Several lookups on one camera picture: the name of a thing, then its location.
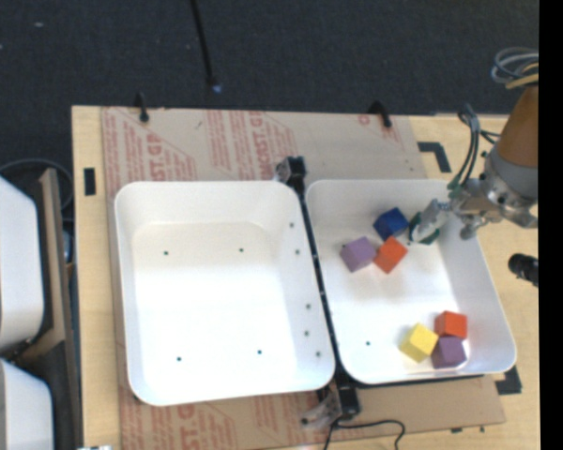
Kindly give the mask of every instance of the toy block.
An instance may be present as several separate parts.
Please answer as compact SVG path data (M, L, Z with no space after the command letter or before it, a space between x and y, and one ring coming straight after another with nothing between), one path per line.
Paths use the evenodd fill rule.
M398 207L394 207L380 215L373 224L375 230L383 240L391 236L398 236L409 227L408 220Z
M375 248L367 237L362 236L346 244L340 251L340 256L351 272L356 272L369 265L375 257Z
M443 311L434 320L434 331L440 337L467 338L467 316L453 311Z
M379 266L384 272L389 274L400 260L406 255L406 247L396 238L391 236L380 248L373 262Z
M434 368L457 367L467 359L463 341L458 337L440 337L431 357Z
M416 323L404 336L399 348L416 362L423 361L434 351L438 335L421 323Z

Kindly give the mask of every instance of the tray containing cubes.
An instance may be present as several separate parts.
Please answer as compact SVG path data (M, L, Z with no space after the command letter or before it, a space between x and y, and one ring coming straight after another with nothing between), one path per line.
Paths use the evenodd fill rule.
M308 188L339 356L358 382L500 373L515 362L477 238L461 239L461 222L450 216L433 242L409 239L418 212L447 195L446 182L434 180L320 180Z

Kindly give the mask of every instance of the black floor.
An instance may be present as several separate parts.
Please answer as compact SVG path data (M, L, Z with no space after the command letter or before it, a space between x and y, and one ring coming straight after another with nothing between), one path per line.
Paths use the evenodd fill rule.
M496 52L539 47L540 0L0 0L0 165L71 168L70 107L508 113ZM221 82L212 92L206 77Z

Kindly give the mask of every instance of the white plastic container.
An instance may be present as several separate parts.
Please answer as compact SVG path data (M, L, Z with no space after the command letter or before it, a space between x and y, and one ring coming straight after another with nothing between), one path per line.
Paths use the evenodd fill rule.
M383 241L373 223L398 207L410 220L437 198L448 199L447 183L432 180L328 180L307 191L313 233L323 272L332 325L346 371L366 384L500 373L515 362L515 344L477 238L462 240L451 216L431 245L408 243L408 253L389 273L371 265L350 273L342 245L367 236ZM399 350L407 330L423 323L434 330L444 310L467 315L467 360L434 369Z
M309 391L335 360L296 193L137 182L114 203L129 383L152 405Z
M53 448L53 405L48 385L0 359L0 450Z
M37 209L0 176L0 351L34 337L43 312Z

